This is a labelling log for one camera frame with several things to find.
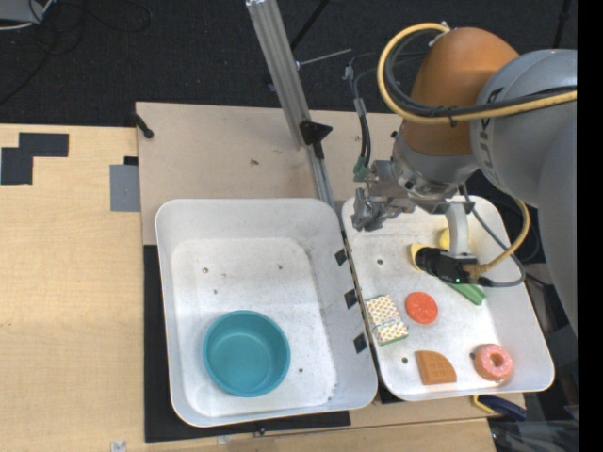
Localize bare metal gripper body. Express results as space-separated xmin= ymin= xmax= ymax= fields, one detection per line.
xmin=364 ymin=159 xmax=462 ymax=217

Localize yellow banana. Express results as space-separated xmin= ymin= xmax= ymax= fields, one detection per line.
xmin=408 ymin=227 xmax=472 ymax=272

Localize orange round slice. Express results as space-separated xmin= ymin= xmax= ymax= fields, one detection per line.
xmin=404 ymin=291 xmax=440 ymax=326

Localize white yellow patterned carton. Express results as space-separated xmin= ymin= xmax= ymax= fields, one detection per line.
xmin=363 ymin=294 xmax=411 ymax=347

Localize white plastic tray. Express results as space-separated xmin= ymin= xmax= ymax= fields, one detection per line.
xmin=340 ymin=194 xmax=556 ymax=403
xmin=154 ymin=197 xmax=380 ymax=428

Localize green flat toy vegetable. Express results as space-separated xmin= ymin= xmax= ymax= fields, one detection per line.
xmin=446 ymin=280 xmax=488 ymax=307

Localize brown cardboard board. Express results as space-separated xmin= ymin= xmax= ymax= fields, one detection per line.
xmin=135 ymin=101 xmax=527 ymax=438

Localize brown biscuit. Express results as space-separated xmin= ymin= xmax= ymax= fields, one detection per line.
xmin=414 ymin=349 xmax=460 ymax=387

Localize teal bowl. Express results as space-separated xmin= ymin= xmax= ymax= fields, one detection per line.
xmin=202 ymin=309 xmax=292 ymax=398

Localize pink doughnut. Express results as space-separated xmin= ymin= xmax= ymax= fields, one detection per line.
xmin=471 ymin=343 xmax=515 ymax=382

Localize black cylinder on white bracket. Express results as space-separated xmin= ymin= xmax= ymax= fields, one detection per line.
xmin=414 ymin=199 xmax=481 ymax=285

